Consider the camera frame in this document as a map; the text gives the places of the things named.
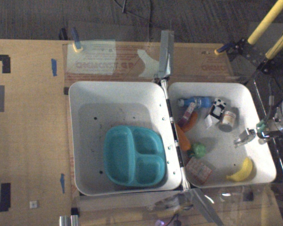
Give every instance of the white plastic bin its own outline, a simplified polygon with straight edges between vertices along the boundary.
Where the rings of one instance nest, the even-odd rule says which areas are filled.
[[[173,117],[178,121],[185,108],[178,107],[177,101],[193,96],[220,98],[227,103],[227,108],[233,108],[237,118],[231,132],[221,131],[217,125],[206,128],[204,118],[208,109],[198,110],[198,121],[194,128],[186,132],[191,143],[201,142],[207,148],[207,154],[200,160],[213,171],[204,184],[200,184],[191,174],[187,179],[197,187],[240,186],[260,183],[270,183],[276,177],[275,164],[267,143],[261,145],[258,137],[246,145],[235,147],[233,141],[246,129],[256,128],[259,122],[257,110],[249,90],[238,83],[174,83],[168,90]],[[254,162],[254,169],[249,179],[242,182],[226,180],[240,169],[245,157]]]

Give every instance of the teal divided plate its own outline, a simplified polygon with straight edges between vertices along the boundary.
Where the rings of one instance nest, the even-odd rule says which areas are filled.
[[[108,178],[118,185],[149,187],[158,184],[166,172],[161,137],[144,127],[111,128],[105,136],[104,167]]]

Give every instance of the food can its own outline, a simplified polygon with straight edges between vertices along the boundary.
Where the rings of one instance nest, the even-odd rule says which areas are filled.
[[[219,123],[219,129],[224,132],[231,132],[236,120],[236,114],[231,111],[225,111]]]

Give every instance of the gray carpet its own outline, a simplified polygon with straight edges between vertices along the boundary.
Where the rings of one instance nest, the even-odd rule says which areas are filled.
[[[0,0],[0,39],[57,40],[69,25],[80,27],[84,39],[95,39],[98,24],[111,39],[159,41],[159,31],[171,28],[176,42],[225,43],[247,36],[250,23],[260,22],[276,1],[151,0],[148,30],[149,0],[127,1],[129,12],[146,19],[123,14],[113,0]],[[283,12],[275,23],[283,23]]]

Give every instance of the carrot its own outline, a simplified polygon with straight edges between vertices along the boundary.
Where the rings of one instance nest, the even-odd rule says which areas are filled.
[[[181,127],[181,130],[183,130],[183,132],[187,132],[191,130],[196,124],[197,118],[198,118],[198,113],[196,111],[193,111],[189,121]]]
[[[183,130],[181,130],[181,128],[177,124],[175,124],[175,126],[176,126],[180,149],[184,152],[190,150],[191,144],[190,144],[189,139],[186,137]]]

